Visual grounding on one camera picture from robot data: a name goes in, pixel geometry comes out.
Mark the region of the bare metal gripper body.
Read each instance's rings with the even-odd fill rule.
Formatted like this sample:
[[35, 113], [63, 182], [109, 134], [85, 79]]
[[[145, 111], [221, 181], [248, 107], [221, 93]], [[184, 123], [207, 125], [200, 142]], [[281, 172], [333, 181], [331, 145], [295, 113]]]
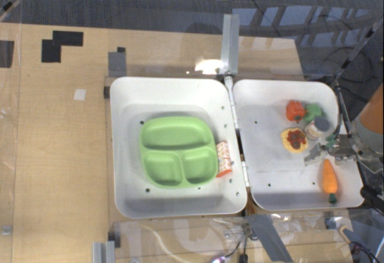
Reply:
[[327, 148], [328, 154], [338, 162], [353, 160], [361, 162], [367, 156], [367, 151], [358, 135], [338, 135], [334, 143]]

